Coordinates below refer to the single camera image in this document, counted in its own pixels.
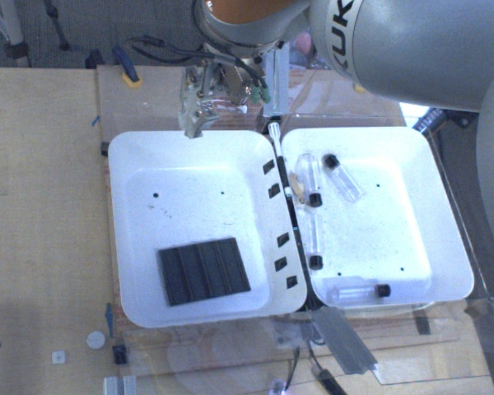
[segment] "black cap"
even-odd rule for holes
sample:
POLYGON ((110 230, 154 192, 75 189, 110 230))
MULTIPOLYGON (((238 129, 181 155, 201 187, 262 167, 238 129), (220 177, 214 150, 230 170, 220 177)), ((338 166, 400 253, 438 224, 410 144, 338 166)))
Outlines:
POLYGON ((322 196, 320 195, 320 193, 312 193, 310 195, 310 205, 311 207, 322 206, 322 196))
POLYGON ((326 155, 324 157, 324 163, 330 170, 335 170, 340 165, 340 161, 333 154, 326 155))
POLYGON ((388 284, 378 284, 376 287, 378 297, 389 297, 392 293, 392 289, 389 288, 388 284))
POLYGON ((310 256, 310 269, 312 271, 318 271, 324 267, 324 263, 322 262, 322 256, 319 254, 314 254, 310 256))

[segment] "black cable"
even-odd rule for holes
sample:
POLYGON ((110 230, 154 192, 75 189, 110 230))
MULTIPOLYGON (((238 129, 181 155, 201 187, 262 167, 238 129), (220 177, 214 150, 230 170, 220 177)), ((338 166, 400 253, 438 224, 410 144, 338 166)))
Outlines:
POLYGON ((305 341, 310 351, 310 358, 319 368, 318 372, 314 372, 316 379, 330 395, 347 395, 344 389, 338 384, 334 376, 329 372, 329 370, 322 367, 322 365, 319 363, 319 360, 316 358, 316 355, 313 352, 313 348, 311 347, 310 339, 306 339, 305 341))
MULTIPOLYGON (((169 64, 174 64, 178 61, 188 61, 191 58, 210 58, 214 59, 217 55, 215 53, 211 53, 210 51, 202 51, 201 49, 198 50, 187 50, 187 49, 179 49, 178 47, 174 46, 173 44, 169 43, 168 41, 165 41, 164 39, 158 39, 154 38, 148 35, 144 35, 143 37, 133 37, 130 39, 127 39, 125 41, 126 45, 129 45, 131 49, 136 51, 137 53, 148 57, 152 60, 156 60, 160 63, 169 63, 169 64), (164 58, 159 58, 155 56, 154 54, 148 53, 147 51, 144 51, 143 49, 140 49, 136 47, 135 45, 132 44, 145 44, 145 45, 151 45, 152 47, 156 47, 158 49, 165 49, 167 51, 170 51, 171 53, 175 53, 178 55, 184 56, 184 58, 178 58, 178 59, 164 59, 164 58)), ((256 86, 262 86, 264 88, 267 88, 267 83, 265 80, 251 67, 247 66, 240 58, 237 58, 236 56, 232 56, 235 58, 235 65, 237 67, 243 68, 253 79, 253 82, 256 86)))
POLYGON ((192 57, 182 57, 182 58, 161 58, 157 57, 154 54, 148 53, 147 51, 140 49, 136 47, 135 45, 131 46, 131 49, 135 51, 136 53, 141 54, 142 56, 149 58, 151 60, 154 60, 155 62, 159 63, 164 63, 164 64, 171 64, 171 65, 180 65, 182 63, 188 62, 192 57))
POLYGON ((310 340, 308 339, 307 341, 307 348, 309 349, 310 351, 310 358, 314 361, 314 363, 319 367, 319 369, 323 369, 324 367, 322 367, 319 363, 319 360, 316 358, 316 355, 315 353, 313 352, 313 348, 311 347, 311 342, 310 340))
POLYGON ((295 359, 293 360, 293 366, 291 367, 291 371, 289 372, 289 376, 287 377, 286 387, 283 389, 284 391, 289 389, 291 385, 291 381, 293 380, 293 375, 295 374, 296 366, 298 365, 298 360, 300 359, 300 347, 295 348, 295 359))

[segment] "small white cap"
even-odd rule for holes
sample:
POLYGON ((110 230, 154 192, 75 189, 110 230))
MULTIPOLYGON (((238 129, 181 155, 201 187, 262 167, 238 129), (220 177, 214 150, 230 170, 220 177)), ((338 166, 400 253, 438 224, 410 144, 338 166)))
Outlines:
POLYGON ((103 346, 105 346, 106 342, 106 337, 105 334, 102 333, 101 331, 94 331, 90 335, 88 335, 88 338, 86 339, 86 344, 92 349, 92 350, 99 350, 103 346))

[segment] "plastic tube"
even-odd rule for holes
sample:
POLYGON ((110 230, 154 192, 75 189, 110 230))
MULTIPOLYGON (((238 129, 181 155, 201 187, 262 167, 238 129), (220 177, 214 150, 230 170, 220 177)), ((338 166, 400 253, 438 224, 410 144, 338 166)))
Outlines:
POLYGON ((304 184, 305 200, 311 207, 322 206, 319 190, 321 185, 320 166, 316 158, 310 154, 302 154, 296 161, 298 181, 304 184))
POLYGON ((323 162, 328 177, 331 178, 338 191, 348 202, 356 202, 364 196, 364 190, 335 155, 326 155, 323 162))
POLYGON ((322 217, 312 211, 301 210, 301 238, 305 256, 308 258, 310 270, 318 271, 324 266, 324 228, 322 217))
POLYGON ((363 284, 360 286, 334 286, 329 292, 333 304, 361 304, 367 301, 389 297, 391 289, 388 284, 363 284))

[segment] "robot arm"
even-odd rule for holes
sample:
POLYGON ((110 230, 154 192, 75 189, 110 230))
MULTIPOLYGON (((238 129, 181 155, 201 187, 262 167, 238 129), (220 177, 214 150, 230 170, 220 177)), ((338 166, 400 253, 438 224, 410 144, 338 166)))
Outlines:
MULTIPOLYGON (((368 91, 482 111, 477 151, 479 170, 491 167, 491 177, 480 181, 494 234, 494 0, 201 0, 197 9, 207 48, 241 58, 260 78, 260 56, 292 38, 294 25, 308 22, 320 57, 368 91)), ((263 91, 244 68, 212 63, 200 103, 212 75, 238 105, 263 91)), ((207 118, 214 119, 212 110, 207 118)), ((193 118, 195 130, 201 121, 193 118)))

